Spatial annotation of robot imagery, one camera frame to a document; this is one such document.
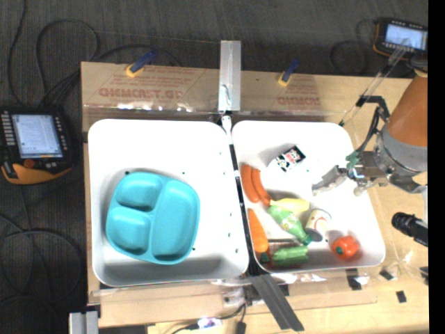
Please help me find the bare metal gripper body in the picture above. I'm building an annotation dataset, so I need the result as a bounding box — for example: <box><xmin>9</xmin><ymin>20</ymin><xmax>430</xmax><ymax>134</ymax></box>
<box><xmin>346</xmin><ymin>150</ymin><xmax>428</xmax><ymax>194</ymax></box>

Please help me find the white can with orange print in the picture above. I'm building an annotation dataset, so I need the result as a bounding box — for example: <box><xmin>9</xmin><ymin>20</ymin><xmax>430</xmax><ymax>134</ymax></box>
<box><xmin>305</xmin><ymin>207</ymin><xmax>332</xmax><ymax>242</ymax></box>

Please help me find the white plastic tray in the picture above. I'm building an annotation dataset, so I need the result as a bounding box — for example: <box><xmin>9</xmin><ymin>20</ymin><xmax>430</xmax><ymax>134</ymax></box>
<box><xmin>87</xmin><ymin>118</ymin><xmax>250</xmax><ymax>288</ymax></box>
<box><xmin>230</xmin><ymin>120</ymin><xmax>387</xmax><ymax>275</ymax></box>

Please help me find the white cow print milk carton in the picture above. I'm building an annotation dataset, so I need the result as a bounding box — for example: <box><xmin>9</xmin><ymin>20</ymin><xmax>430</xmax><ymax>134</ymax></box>
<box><xmin>267</xmin><ymin>145</ymin><xmax>307</xmax><ymax>173</ymax></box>

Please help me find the green toy bottle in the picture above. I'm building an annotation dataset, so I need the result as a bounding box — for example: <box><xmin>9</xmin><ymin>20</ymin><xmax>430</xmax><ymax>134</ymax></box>
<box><xmin>266</xmin><ymin>205</ymin><xmax>314</xmax><ymax>247</ymax></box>

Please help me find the orange toy bell pepper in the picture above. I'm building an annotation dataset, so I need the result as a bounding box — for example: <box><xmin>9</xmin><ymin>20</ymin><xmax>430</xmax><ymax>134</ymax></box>
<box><xmin>330</xmin><ymin>234</ymin><xmax>361</xmax><ymax>261</ymax></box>

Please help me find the orange toy sausage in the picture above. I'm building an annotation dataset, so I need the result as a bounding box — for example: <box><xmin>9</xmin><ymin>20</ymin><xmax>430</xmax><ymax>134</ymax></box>
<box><xmin>240</xmin><ymin>163</ymin><xmax>261</xmax><ymax>204</ymax></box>
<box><xmin>250</xmin><ymin>167</ymin><xmax>273</xmax><ymax>207</ymax></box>

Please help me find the green toy vegetable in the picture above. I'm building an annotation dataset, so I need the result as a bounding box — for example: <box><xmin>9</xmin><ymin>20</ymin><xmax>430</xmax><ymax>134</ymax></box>
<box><xmin>270</xmin><ymin>245</ymin><xmax>310</xmax><ymax>268</ymax></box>

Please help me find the orange toy carrot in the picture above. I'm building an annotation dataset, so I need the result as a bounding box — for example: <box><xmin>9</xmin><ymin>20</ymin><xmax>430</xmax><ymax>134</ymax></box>
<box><xmin>247</xmin><ymin>207</ymin><xmax>273</xmax><ymax>263</ymax></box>

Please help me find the blue divided plate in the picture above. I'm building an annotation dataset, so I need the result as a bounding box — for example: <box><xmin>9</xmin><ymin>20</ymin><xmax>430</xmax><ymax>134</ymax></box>
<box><xmin>104</xmin><ymin>171</ymin><xmax>202</xmax><ymax>266</ymax></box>

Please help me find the brown cardboard board red print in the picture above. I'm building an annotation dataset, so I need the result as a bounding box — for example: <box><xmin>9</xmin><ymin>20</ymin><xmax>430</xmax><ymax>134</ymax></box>
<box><xmin>80</xmin><ymin>61</ymin><xmax>429</xmax><ymax>328</ymax></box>

